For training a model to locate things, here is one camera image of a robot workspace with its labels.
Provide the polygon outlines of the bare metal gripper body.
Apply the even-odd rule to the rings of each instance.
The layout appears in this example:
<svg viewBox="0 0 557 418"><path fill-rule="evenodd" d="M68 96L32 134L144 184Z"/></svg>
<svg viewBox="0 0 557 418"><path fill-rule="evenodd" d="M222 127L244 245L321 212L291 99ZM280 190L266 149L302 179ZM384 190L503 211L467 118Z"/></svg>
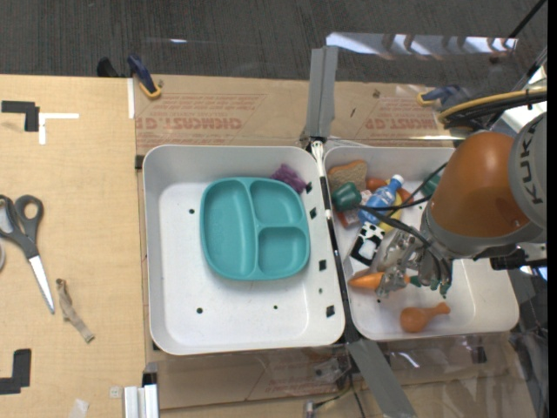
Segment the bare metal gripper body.
<svg viewBox="0 0 557 418"><path fill-rule="evenodd" d="M451 285L453 263L434 244L424 243L414 234L397 231L384 254L387 273L415 271L421 285Z"/></svg>

